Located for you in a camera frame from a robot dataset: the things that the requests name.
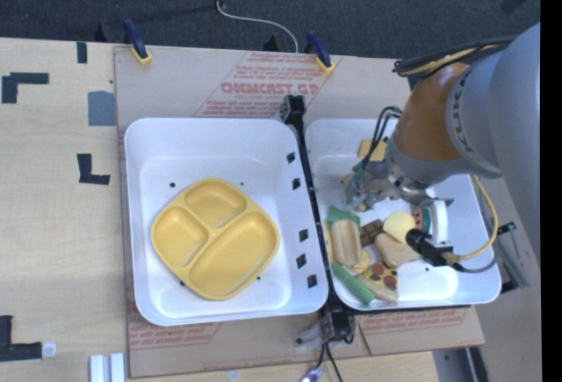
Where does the white plastic tray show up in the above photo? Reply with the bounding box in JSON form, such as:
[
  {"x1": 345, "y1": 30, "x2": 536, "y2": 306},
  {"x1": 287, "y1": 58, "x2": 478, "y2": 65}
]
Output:
[
  {"x1": 304, "y1": 118, "x2": 503, "y2": 312},
  {"x1": 124, "y1": 116, "x2": 330, "y2": 327}
]

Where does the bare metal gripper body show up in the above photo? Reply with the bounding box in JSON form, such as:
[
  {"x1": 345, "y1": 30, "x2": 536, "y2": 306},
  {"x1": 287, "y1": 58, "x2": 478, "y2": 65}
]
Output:
[{"x1": 350, "y1": 159, "x2": 434, "y2": 205}]

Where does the tan bread slice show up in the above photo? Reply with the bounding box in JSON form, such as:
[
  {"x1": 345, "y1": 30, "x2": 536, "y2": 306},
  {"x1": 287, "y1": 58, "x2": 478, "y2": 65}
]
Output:
[{"x1": 373, "y1": 233, "x2": 423, "y2": 270}]

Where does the brown chocolate bar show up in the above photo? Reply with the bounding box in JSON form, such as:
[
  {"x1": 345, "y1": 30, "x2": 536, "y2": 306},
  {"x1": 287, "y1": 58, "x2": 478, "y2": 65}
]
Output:
[{"x1": 359, "y1": 218, "x2": 385, "y2": 248}]

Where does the green lettuce leaf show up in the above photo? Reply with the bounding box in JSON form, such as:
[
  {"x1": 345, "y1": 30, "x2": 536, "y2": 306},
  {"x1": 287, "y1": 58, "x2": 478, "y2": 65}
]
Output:
[{"x1": 327, "y1": 205, "x2": 362, "y2": 227}]

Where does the red and green watermelon slice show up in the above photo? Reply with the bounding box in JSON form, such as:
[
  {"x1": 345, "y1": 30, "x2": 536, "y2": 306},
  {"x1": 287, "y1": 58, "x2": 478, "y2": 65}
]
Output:
[{"x1": 410, "y1": 203, "x2": 434, "y2": 233}]

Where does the tan hot dog bun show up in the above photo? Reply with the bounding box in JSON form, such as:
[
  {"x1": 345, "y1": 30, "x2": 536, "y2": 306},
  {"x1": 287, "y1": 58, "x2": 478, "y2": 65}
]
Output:
[{"x1": 329, "y1": 220, "x2": 364, "y2": 268}]

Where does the yellow divided plate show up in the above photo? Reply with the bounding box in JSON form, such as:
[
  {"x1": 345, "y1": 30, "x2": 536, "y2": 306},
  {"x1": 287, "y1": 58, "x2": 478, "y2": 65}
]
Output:
[{"x1": 150, "y1": 177, "x2": 282, "y2": 302}]

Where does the yellow cheese slice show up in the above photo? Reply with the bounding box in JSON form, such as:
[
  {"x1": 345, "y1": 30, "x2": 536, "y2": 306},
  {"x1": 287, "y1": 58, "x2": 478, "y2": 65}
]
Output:
[{"x1": 358, "y1": 138, "x2": 388, "y2": 162}]

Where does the black cylinder on white bracket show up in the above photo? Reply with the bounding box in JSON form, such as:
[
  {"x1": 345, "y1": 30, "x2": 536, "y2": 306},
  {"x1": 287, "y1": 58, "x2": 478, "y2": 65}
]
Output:
[{"x1": 406, "y1": 198, "x2": 456, "y2": 268}]

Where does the black block with thin wires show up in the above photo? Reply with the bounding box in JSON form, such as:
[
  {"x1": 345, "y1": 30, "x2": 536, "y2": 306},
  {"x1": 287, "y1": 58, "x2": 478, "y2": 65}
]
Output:
[
  {"x1": 323, "y1": 307, "x2": 355, "y2": 341},
  {"x1": 280, "y1": 93, "x2": 307, "y2": 126}
]

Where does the thin black rod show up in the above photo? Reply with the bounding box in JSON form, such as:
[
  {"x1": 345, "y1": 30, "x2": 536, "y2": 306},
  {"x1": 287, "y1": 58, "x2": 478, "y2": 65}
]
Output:
[{"x1": 291, "y1": 110, "x2": 342, "y2": 320}]

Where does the brown cardboard board, red print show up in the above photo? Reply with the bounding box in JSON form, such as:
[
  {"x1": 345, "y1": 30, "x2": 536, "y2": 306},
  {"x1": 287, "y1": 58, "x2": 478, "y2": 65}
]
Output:
[{"x1": 112, "y1": 45, "x2": 486, "y2": 379}]

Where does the pizza slice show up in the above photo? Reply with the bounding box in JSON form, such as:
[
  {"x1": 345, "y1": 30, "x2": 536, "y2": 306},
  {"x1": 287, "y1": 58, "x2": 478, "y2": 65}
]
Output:
[{"x1": 356, "y1": 261, "x2": 400, "y2": 304}]

